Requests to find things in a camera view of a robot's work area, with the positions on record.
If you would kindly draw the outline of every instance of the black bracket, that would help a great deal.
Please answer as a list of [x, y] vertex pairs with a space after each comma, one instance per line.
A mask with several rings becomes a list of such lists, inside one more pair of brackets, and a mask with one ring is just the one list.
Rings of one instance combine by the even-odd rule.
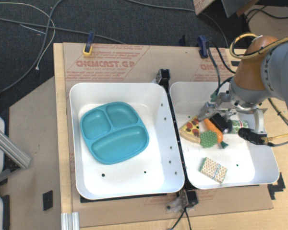
[[183, 157], [183, 152], [182, 152], [182, 147], [181, 147], [179, 129], [177, 127], [176, 116], [175, 116], [175, 112], [174, 112], [172, 98], [171, 98], [170, 93], [169, 93], [169, 80], [170, 80], [170, 71], [169, 71], [169, 69], [160, 69], [158, 71], [158, 73], [157, 73], [157, 76], [156, 76], [156, 82], [160, 86], [163, 86], [165, 91], [166, 91], [166, 93], [167, 93], [168, 104], [169, 104], [169, 108], [170, 108], [170, 111], [171, 111], [171, 114], [172, 114], [172, 120], [173, 120], [173, 124], [174, 124], [174, 128], [175, 128], [176, 140], [177, 140], [177, 144], [178, 144], [178, 148], [179, 148], [179, 152], [180, 152], [180, 158], [181, 158], [181, 162], [182, 162], [182, 168], [183, 168], [184, 176], [185, 176], [184, 189], [186, 190], [186, 192], [188, 194], [188, 191], [194, 190], [196, 188], [190, 183], [190, 181], [188, 179], [188, 176], [187, 176], [187, 170], [186, 170], [184, 157]]
[[186, 34], [182, 35], [182, 38], [178, 41], [179, 46], [189, 47], [190, 43], [188, 40], [188, 36]]
[[3, 201], [3, 230], [10, 229], [10, 196], [5, 195], [1, 197]]
[[283, 180], [282, 173], [279, 174], [279, 178], [277, 180], [277, 184], [268, 184], [269, 194], [272, 200], [275, 200], [275, 192], [283, 192], [285, 189], [285, 183]]
[[53, 191], [43, 194], [43, 210], [48, 210], [53, 207]]

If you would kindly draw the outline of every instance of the black clip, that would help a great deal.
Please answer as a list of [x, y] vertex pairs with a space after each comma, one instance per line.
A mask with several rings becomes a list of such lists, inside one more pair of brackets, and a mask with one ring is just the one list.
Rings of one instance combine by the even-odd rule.
[[207, 39], [204, 35], [201, 35], [197, 38], [197, 45], [201, 47], [201, 49], [199, 50], [201, 58], [208, 58], [206, 42]]
[[92, 48], [93, 48], [92, 43], [93, 43], [94, 39], [95, 39], [95, 32], [94, 31], [90, 31], [90, 34], [89, 34], [88, 39], [87, 39], [87, 43], [83, 47], [83, 51], [82, 51], [82, 53], [85, 56], [91, 55]]
[[178, 46], [189, 47], [189, 40], [186, 34], [182, 35], [182, 38], [178, 41]]

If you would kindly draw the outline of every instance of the blue plate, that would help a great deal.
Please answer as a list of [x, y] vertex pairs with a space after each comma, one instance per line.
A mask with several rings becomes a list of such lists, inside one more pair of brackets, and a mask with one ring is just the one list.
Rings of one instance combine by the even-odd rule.
[[149, 143], [141, 118], [124, 102], [112, 102], [88, 111], [81, 118], [80, 128], [91, 154], [103, 164], [130, 159]]

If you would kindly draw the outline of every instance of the gray carpet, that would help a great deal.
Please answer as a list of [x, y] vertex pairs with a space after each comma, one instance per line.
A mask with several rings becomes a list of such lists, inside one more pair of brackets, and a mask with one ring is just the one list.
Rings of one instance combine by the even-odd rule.
[[[59, 0], [0, 0], [20, 2], [36, 6], [46, 13]], [[142, 3], [194, 9], [192, 0], [136, 0]], [[287, 6], [288, 0], [261, 0], [257, 4]], [[47, 24], [47, 17], [27, 6], [0, 5], [0, 18], [27, 23]], [[205, 35], [218, 47], [226, 47], [247, 30], [245, 19], [232, 15], [227, 18], [221, 0], [216, 0], [204, 14], [151, 8], [124, 0], [64, 0], [53, 13], [56, 27], [73, 29], [110, 37], [126, 44], [178, 46], [186, 35], [187, 45], [196, 46], [196, 39]], [[0, 91], [18, 80], [30, 69], [43, 43], [43, 34], [19, 24], [0, 21]], [[56, 31], [54, 42], [81, 42], [87, 35]], [[100, 37], [96, 43], [116, 43]], [[53, 71], [53, 50], [48, 49], [40, 62], [40, 71], [30, 73], [12, 88], [0, 95], [0, 113], [23, 98], [37, 86], [51, 78]]]

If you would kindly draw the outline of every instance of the black wire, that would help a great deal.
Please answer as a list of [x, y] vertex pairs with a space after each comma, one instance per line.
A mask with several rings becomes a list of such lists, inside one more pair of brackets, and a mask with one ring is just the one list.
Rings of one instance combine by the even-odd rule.
[[190, 218], [189, 218], [189, 215], [188, 215], [188, 212], [187, 212], [187, 208], [184, 209], [184, 212], [186, 213], [186, 216], [187, 216], [187, 219], [188, 219], [189, 228], [190, 228], [190, 230], [192, 230]]
[[229, 77], [229, 78], [225, 79], [225, 80], [220, 84], [220, 86], [216, 89], [216, 94], [218, 94], [219, 91], [220, 91], [220, 89], [221, 89], [221, 87], [222, 87], [225, 83], [230, 82], [230, 81], [232, 80], [232, 78], [233, 78], [233, 77]]
[[173, 226], [170, 230], [173, 230], [173, 229], [177, 226], [177, 224], [180, 222], [183, 214], [186, 214], [187, 219], [188, 219], [189, 228], [190, 228], [190, 230], [192, 230], [190, 218], [189, 218], [189, 215], [188, 215], [188, 212], [187, 212], [187, 208], [186, 208], [186, 207], [183, 209], [182, 214], [180, 215], [180, 217], [177, 219], [177, 221], [175, 222], [174, 226]]
[[[45, 25], [39, 25], [39, 24], [34, 24], [34, 23], [21, 22], [21, 21], [15, 21], [15, 20], [3, 19], [3, 18], [0, 18], [0, 21], [5, 21], [5, 22], [10, 22], [10, 23], [15, 23], [15, 24], [28, 25], [28, 26], [39, 27], [39, 28], [46, 28], [47, 27]], [[83, 35], [89, 35], [90, 34], [88, 32], [82, 32], [82, 31], [66, 29], [66, 28], [61, 28], [61, 27], [56, 27], [56, 26], [55, 27], [49, 26], [49, 29], [54, 29], [57, 31], [64, 31], [64, 32], [70, 32], [70, 33], [83, 34]], [[125, 44], [124, 42], [116, 40], [116, 39], [111, 38], [111, 37], [106, 37], [106, 36], [102, 36], [102, 35], [98, 35], [98, 34], [96, 34], [95, 37], [103, 38], [103, 39], [106, 39], [106, 40], [109, 40], [109, 41], [112, 41], [115, 43], [119, 43], [119, 44]]]
[[[265, 7], [267, 7], [267, 5], [263, 6], [263, 7], [260, 8], [260, 9], [250, 10], [250, 11], [246, 14], [245, 20], [246, 20], [246, 23], [247, 23], [247, 30], [250, 30], [250, 28], [249, 28], [249, 23], [250, 23], [251, 18], [253, 18], [254, 15], [256, 15], [258, 12], [264, 12], [263, 9], [264, 9]], [[257, 12], [255, 12], [255, 13], [251, 16], [251, 18], [248, 18], [249, 14], [250, 14], [252, 11], [257, 11]], [[285, 17], [282, 18], [282, 17], [276, 17], [276, 16], [275, 16], [274, 18], [276, 18], [276, 19], [284, 19]]]
[[210, 50], [210, 47], [209, 47], [209, 43], [208, 43], [208, 42], [206, 43], [206, 48], [207, 48], [208, 56], [209, 56], [209, 58], [211, 59], [212, 64], [213, 64], [213, 66], [214, 66], [215, 69], [216, 69], [217, 87], [219, 88], [220, 85], [221, 85], [220, 72], [219, 72], [219, 69], [218, 69], [217, 64], [216, 64], [216, 62], [215, 62], [215, 59], [213, 58], [213, 56], [212, 56], [212, 54], [211, 54], [211, 50]]
[[185, 213], [185, 211], [182, 212], [182, 214], [180, 215], [180, 217], [177, 219], [177, 221], [175, 222], [174, 226], [170, 230], [173, 230], [176, 227], [176, 225], [180, 222], [180, 220], [181, 220], [181, 218], [182, 218], [184, 213]]
[[231, 73], [235, 74], [235, 72], [234, 72], [232, 69], [230, 69], [230, 68], [228, 67], [228, 65], [225, 63], [225, 61], [224, 61], [224, 59], [223, 59], [223, 56], [222, 56], [222, 54], [221, 54], [218, 46], [214, 43], [214, 41], [212, 41], [212, 40], [209, 40], [209, 41], [210, 41], [210, 42], [213, 44], [213, 46], [216, 48], [216, 50], [217, 50], [217, 52], [218, 52], [218, 54], [219, 54], [219, 56], [220, 56], [220, 58], [221, 58], [221, 61], [222, 61], [223, 65], [226, 67], [226, 69], [227, 69], [228, 71], [230, 71]]
[[[52, 7], [52, 10], [49, 14], [49, 17], [48, 17], [48, 23], [46, 25], [46, 31], [45, 31], [45, 36], [44, 36], [44, 41], [42, 43], [42, 46], [41, 46], [41, 49], [40, 49], [40, 52], [38, 53], [38, 56], [36, 58], [36, 60], [34, 61], [34, 63], [32, 64], [32, 66], [25, 72], [24, 75], [22, 75], [16, 82], [12, 83], [11, 85], [9, 85], [8, 87], [4, 88], [3, 90], [0, 91], [0, 93], [3, 93], [5, 91], [7, 91], [8, 89], [12, 88], [13, 86], [15, 86], [17, 83], [19, 83], [33, 68], [34, 66], [36, 65], [36, 63], [39, 61], [40, 57], [42, 56], [43, 54], [43, 51], [44, 51], [44, 48], [45, 48], [45, 45], [46, 45], [46, 41], [47, 41], [47, 37], [48, 37], [48, 32], [49, 32], [49, 29], [51, 28], [50, 26], [50, 21], [51, 21], [51, 17], [54, 13], [54, 11], [56, 10], [57, 6], [63, 2], [64, 0], [59, 0], [53, 7]], [[135, 4], [140, 4], [140, 5], [143, 5], [143, 6], [147, 6], [147, 7], [152, 7], [152, 8], [159, 8], [159, 9], [166, 9], [166, 10], [178, 10], [178, 11], [187, 11], [187, 12], [195, 12], [195, 10], [191, 10], [191, 9], [186, 9], [186, 8], [175, 8], [175, 7], [165, 7], [165, 6], [158, 6], [158, 5], [151, 5], [151, 4], [146, 4], [146, 3], [142, 3], [142, 2], [138, 2], [138, 1], [134, 1], [134, 0], [125, 0], [125, 1], [128, 1], [128, 2], [132, 2], [132, 3], [135, 3]], [[211, 19], [217, 26], [218, 24], [211, 18], [209, 17], [208, 15], [204, 14], [206, 17], [208, 17], [209, 19]], [[225, 42], [227, 44], [227, 41], [226, 41], [226, 37], [224, 35], [224, 33], [222, 32], [222, 30], [220, 30], [221, 33], [223, 34], [224, 36], [224, 39], [225, 39]]]

